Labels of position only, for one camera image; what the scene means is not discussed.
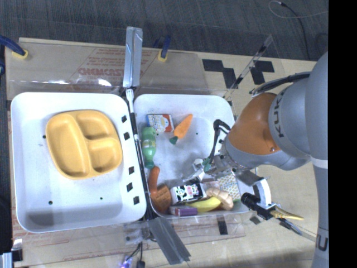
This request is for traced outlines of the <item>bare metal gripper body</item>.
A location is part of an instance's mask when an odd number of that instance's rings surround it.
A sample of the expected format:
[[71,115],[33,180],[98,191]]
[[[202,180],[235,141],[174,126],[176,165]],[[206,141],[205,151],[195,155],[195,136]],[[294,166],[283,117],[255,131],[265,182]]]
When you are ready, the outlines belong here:
[[213,178],[220,178],[232,173],[237,163],[227,154],[217,154],[204,160],[204,172]]

